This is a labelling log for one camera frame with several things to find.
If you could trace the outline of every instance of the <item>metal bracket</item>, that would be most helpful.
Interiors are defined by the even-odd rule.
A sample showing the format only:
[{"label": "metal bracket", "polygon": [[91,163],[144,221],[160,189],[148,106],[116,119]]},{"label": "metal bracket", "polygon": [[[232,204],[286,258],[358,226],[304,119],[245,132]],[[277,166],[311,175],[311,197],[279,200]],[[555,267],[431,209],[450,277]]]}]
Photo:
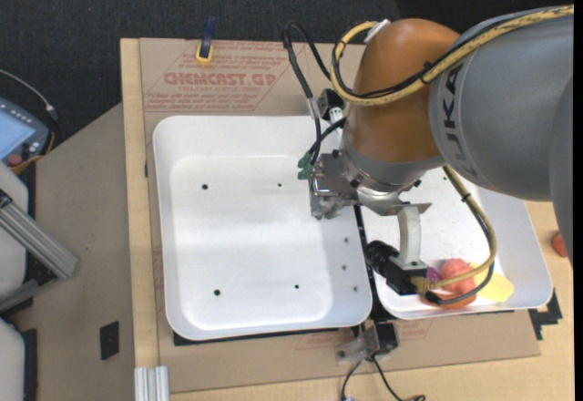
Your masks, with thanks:
[{"label": "metal bracket", "polygon": [[134,401],[170,401],[169,372],[165,365],[134,370]]},{"label": "metal bracket", "polygon": [[357,364],[372,355],[386,355],[398,346],[397,333],[392,323],[374,324],[352,341],[338,346],[336,362]]},{"label": "metal bracket", "polygon": [[391,260],[404,270],[426,268],[421,262],[421,213],[427,210],[431,203],[415,205],[400,205],[396,208],[399,221],[399,255]]},{"label": "metal bracket", "polygon": [[[77,258],[63,245],[44,232],[12,198],[0,189],[0,227],[32,253],[57,278],[73,276]],[[36,282],[24,283],[0,302],[0,313],[31,297],[38,289]]]},{"label": "metal bracket", "polygon": [[312,216],[333,218],[346,206],[358,202],[356,189],[342,175],[342,162],[332,154],[324,153],[314,167],[310,179]]}]

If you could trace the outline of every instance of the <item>orange ball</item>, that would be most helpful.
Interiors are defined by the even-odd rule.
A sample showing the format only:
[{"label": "orange ball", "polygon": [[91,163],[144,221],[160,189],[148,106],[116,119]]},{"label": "orange ball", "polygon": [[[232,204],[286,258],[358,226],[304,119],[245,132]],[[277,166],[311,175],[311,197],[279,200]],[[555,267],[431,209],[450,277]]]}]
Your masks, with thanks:
[{"label": "orange ball", "polygon": [[561,257],[568,257],[567,248],[565,247],[565,242],[563,241],[563,236],[561,236],[560,232],[553,236],[551,243],[556,253]]},{"label": "orange ball", "polygon": [[[454,278],[455,276],[459,276],[460,274],[471,272],[473,270],[474,269],[462,259],[449,259],[444,263],[444,266],[441,269],[441,275],[446,280],[448,278]],[[476,288],[474,278],[467,278],[459,283],[448,284],[447,286],[444,286],[446,291],[459,294],[469,293],[474,288]]]}]

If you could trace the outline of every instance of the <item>black cable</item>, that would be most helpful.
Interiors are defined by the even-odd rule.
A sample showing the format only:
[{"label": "black cable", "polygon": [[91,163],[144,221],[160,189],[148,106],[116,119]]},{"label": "black cable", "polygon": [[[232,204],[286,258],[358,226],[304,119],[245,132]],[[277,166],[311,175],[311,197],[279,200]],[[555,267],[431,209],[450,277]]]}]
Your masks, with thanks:
[{"label": "black cable", "polygon": [[[337,42],[336,45],[334,46],[334,50],[332,51],[334,55],[336,55],[336,49],[337,46],[340,45],[342,42]],[[343,81],[343,78],[340,74],[340,57],[342,57],[342,54],[340,54],[339,59],[336,59],[335,57],[332,58],[332,66],[334,68],[334,73],[336,75],[336,80],[338,81],[338,84],[341,86],[341,88],[348,94],[350,95],[355,95],[357,96],[350,88],[348,88],[346,86],[346,84]],[[374,91],[370,91],[367,93],[363,93],[362,95],[358,95],[358,97],[360,98],[370,98],[370,97],[382,97],[385,95],[390,95],[392,93],[396,93],[399,90],[402,90],[403,88],[408,87],[409,85],[411,85],[412,83],[414,83],[418,78],[421,78],[424,73],[429,70],[430,67],[428,68],[424,68],[423,71],[417,72],[416,74],[411,75],[410,77],[408,77],[407,79],[399,82],[396,85],[393,85],[392,87],[388,87],[388,88],[382,88],[380,90],[374,90]]]},{"label": "black cable", "polygon": [[330,72],[328,71],[328,69],[324,65],[324,63],[322,61],[322,57],[320,56],[320,53],[316,49],[316,45],[314,44],[312,37],[306,31],[306,29],[303,26],[301,26],[300,24],[298,24],[295,20],[290,20],[287,24],[285,24],[285,27],[283,28],[283,31],[281,32],[281,38],[283,39],[283,45],[287,49],[292,47],[292,37],[290,35],[291,28],[295,28],[298,32],[300,32],[300,35],[303,36],[303,38],[306,40],[306,43],[310,47],[310,50],[312,51],[312,54],[315,57],[316,62],[318,63],[318,67],[320,68],[322,73],[326,76],[326,78],[328,80],[330,80]]},{"label": "black cable", "polygon": [[[356,26],[358,26],[358,25],[360,25],[360,24],[362,24],[362,23],[363,23],[363,21],[360,21],[360,22],[352,22],[352,23],[350,23],[350,24],[349,24],[349,25],[348,25],[348,26],[347,26],[347,27],[344,29],[344,31],[342,32],[341,36],[346,36],[346,34],[347,34],[347,33],[348,33],[350,30],[352,30],[353,28],[355,28]],[[359,34],[355,35],[355,36],[354,36],[354,38],[356,38],[357,36],[363,35],[363,34],[365,34],[365,33],[368,33],[368,30],[363,30],[361,33],[359,33]],[[343,49],[342,53],[341,53],[341,54],[338,56],[338,58],[336,58],[336,54],[337,54],[337,50],[338,50],[338,46],[339,46],[339,45],[343,45],[343,46],[344,46],[344,49],[346,49],[346,43],[344,43],[344,42],[343,42],[343,41],[341,41],[341,40],[337,40],[337,41],[336,41],[336,43],[334,44],[334,47],[332,48],[332,67],[333,67],[334,74],[336,75],[336,79],[338,80],[338,84],[340,85],[340,87],[341,87],[341,88],[342,88],[344,91],[346,91],[347,93],[349,93],[349,94],[353,95],[353,91],[352,91],[350,88],[348,88],[348,87],[346,86],[346,84],[344,84],[344,81],[343,81],[342,75],[341,75],[341,73],[340,73],[340,58],[341,58],[341,57],[343,56],[343,54],[344,54],[344,49]]]},{"label": "black cable", "polygon": [[318,156],[320,155],[320,147],[322,146],[322,128],[320,126],[320,118],[318,118],[317,114],[314,115],[313,121],[316,125],[316,141],[315,141],[316,147],[314,148],[312,152],[312,157],[310,158],[310,164],[312,165],[316,164]]},{"label": "black cable", "polygon": [[[373,355],[371,355],[371,357],[366,358],[366,360],[368,362],[373,362],[373,364],[376,365],[376,369],[378,370],[379,375],[383,379],[383,383],[386,386],[386,389],[389,390],[389,393],[391,393],[391,395],[393,395],[394,399],[396,399],[396,401],[403,401],[403,399],[400,398],[395,393],[395,391],[391,388],[391,386],[389,385],[389,382],[387,381],[386,377],[384,376],[383,369],[381,368],[381,366],[379,365],[378,361],[376,360],[376,353],[373,354]],[[353,368],[350,369],[350,372],[348,372],[348,374],[344,378],[343,387],[342,387],[342,390],[340,392],[340,401],[346,401],[346,399],[347,399],[347,397],[346,397],[346,386],[348,385],[348,380],[350,380],[350,377],[352,376],[352,374],[356,371],[356,369],[360,366],[360,364],[362,362],[363,362],[363,360],[360,360],[356,364],[354,364],[353,365]],[[414,401],[425,401],[425,395],[417,396],[414,399]]]},{"label": "black cable", "polygon": [[389,382],[387,382],[384,373],[383,373],[383,369],[381,368],[381,366],[379,365],[379,363],[376,360],[376,354],[373,354],[371,356],[371,360],[373,361],[373,364],[376,365],[376,370],[378,370],[379,375],[381,376],[381,378],[383,379],[384,385],[386,386],[386,389],[389,390],[389,393],[391,393],[391,395],[393,395],[394,399],[396,399],[397,401],[403,401],[403,399],[401,399],[396,393],[395,391],[393,391],[393,389],[391,388],[391,386],[389,385]]},{"label": "black cable", "polygon": [[49,126],[50,129],[53,129],[53,130],[51,130],[51,132],[55,136],[55,140],[53,141],[52,146],[47,145],[46,149],[53,148],[54,146],[58,145],[60,142],[65,141],[65,137],[63,136],[63,129],[61,128],[60,119],[58,117],[58,114],[56,113],[55,107],[51,104],[51,102],[48,101],[48,99],[46,99],[46,97],[39,90],[37,90],[32,85],[30,85],[28,82],[24,81],[19,76],[13,74],[12,72],[8,72],[7,70],[0,68],[0,75],[8,77],[8,78],[14,80],[16,83],[20,84],[21,86],[25,87],[26,89],[30,90],[45,105],[45,112],[49,116],[49,119],[45,118],[45,120],[48,121],[47,125]]},{"label": "black cable", "polygon": [[[308,81],[306,80],[305,76],[302,73],[302,70],[300,69],[300,65],[298,64],[298,58],[295,55],[295,51],[293,51],[292,37],[290,35],[291,28],[295,28],[303,35],[303,37],[305,38],[305,40],[308,43],[308,46],[312,50],[314,57],[316,58],[316,61],[318,63],[318,66],[320,67],[320,70],[323,72],[323,74],[326,76],[326,78],[330,79],[330,73],[328,72],[328,70],[326,70],[326,66],[322,62],[322,58],[320,57],[320,54],[318,53],[318,50],[316,49],[316,46],[313,43],[312,37],[308,34],[308,32],[300,24],[298,24],[294,20],[288,22],[285,25],[285,27],[283,28],[283,30],[281,31],[281,39],[283,41],[283,46],[288,50],[288,58],[290,60],[291,68],[293,69],[295,76],[300,81],[300,85],[302,86],[303,93],[306,96],[306,98],[308,99],[308,104],[311,105],[312,104],[311,101],[313,99],[313,93],[312,93],[312,90],[310,89],[310,86],[308,85]],[[315,114],[313,114],[313,119],[314,119],[314,125],[316,128],[316,142],[315,142],[315,147],[314,147],[314,150],[312,153],[312,157],[310,158],[310,164],[312,164],[312,165],[315,164],[315,162],[317,161],[318,156],[320,155],[320,146],[322,145],[322,128],[320,125],[320,116],[317,113],[315,113]]]},{"label": "black cable", "polygon": [[354,371],[360,366],[360,364],[363,361],[360,360],[358,361],[356,364],[353,365],[353,368],[350,369],[350,372],[348,372],[348,374],[346,375],[346,378],[344,378],[344,382],[343,382],[343,389],[340,392],[340,401],[346,401],[346,386],[348,385],[348,380],[350,379],[350,377],[352,376],[352,374],[354,373]]},{"label": "black cable", "polygon": [[[320,140],[320,143],[322,144],[324,139],[326,139],[326,137],[328,137],[330,134],[332,134],[336,129],[343,128],[345,123],[346,123],[346,118],[342,118],[342,119],[337,120],[336,122],[334,122],[330,126],[328,126],[328,128],[322,133],[322,139]],[[316,150],[317,143],[318,143],[317,140],[315,142],[313,142],[313,145],[308,150],[308,153],[313,153]]]},{"label": "black cable", "polygon": [[366,247],[368,241],[366,240],[366,231],[364,230],[364,219],[363,219],[363,209],[361,206],[356,203],[353,207],[354,209],[354,218],[356,219],[356,226],[358,227],[358,235],[361,240],[361,246]]},{"label": "black cable", "polygon": [[459,303],[459,302],[464,301],[464,299],[467,299],[468,297],[472,297],[474,294],[478,294],[480,291],[482,291],[488,285],[488,283],[490,283],[490,280],[492,279],[493,274],[494,274],[494,264],[492,263],[490,265],[490,267],[488,268],[488,273],[486,275],[486,278],[478,286],[476,286],[472,291],[469,291],[465,294],[458,295],[456,297],[452,297],[451,299],[442,299],[433,291],[427,291],[424,294],[424,297],[430,303],[435,303],[437,305],[448,305],[450,303]]}]

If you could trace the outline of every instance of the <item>white tray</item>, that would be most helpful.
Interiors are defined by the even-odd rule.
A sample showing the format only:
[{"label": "white tray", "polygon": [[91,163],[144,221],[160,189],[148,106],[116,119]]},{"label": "white tray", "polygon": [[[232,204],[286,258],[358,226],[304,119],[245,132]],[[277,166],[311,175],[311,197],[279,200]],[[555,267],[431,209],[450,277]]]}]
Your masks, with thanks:
[{"label": "white tray", "polygon": [[[466,180],[464,184],[492,223],[498,245],[495,271],[514,284],[513,295],[502,303],[478,296],[463,309],[444,310],[424,304],[416,295],[397,294],[375,273],[379,300],[395,317],[416,319],[536,308],[550,299],[552,283],[525,203]],[[433,203],[421,215],[421,260],[427,265],[439,270],[450,258],[481,263],[488,257],[486,237],[441,169],[428,171],[419,188],[404,192],[400,198],[411,203]],[[363,208],[363,221],[367,241],[380,240],[399,248],[396,217],[382,218]]]},{"label": "white tray", "polygon": [[25,341],[0,318],[0,392],[3,401],[25,399]]},{"label": "white tray", "polygon": [[157,125],[166,312],[178,334],[336,328],[368,316],[352,209],[315,220],[308,183],[297,179],[313,139],[307,116],[175,116]]}]

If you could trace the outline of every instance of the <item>monitor screen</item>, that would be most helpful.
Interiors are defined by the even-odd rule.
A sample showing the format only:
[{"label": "monitor screen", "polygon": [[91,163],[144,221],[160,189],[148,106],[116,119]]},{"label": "monitor screen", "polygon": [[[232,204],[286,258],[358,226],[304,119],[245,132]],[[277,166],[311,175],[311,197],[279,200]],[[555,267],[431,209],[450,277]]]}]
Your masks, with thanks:
[{"label": "monitor screen", "polygon": [[7,157],[34,133],[35,128],[0,111],[0,159]]}]

